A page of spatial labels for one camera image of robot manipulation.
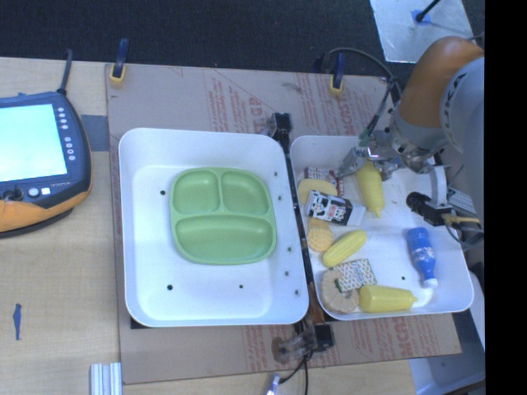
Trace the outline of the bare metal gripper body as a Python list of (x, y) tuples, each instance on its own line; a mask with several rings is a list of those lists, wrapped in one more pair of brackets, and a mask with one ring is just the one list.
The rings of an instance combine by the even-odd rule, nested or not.
[(433, 153), (424, 150), (396, 132), (374, 131), (367, 140), (371, 160), (379, 169), (383, 160), (400, 160), (402, 169), (408, 169), (416, 174), (427, 174), (435, 166), (431, 160)]

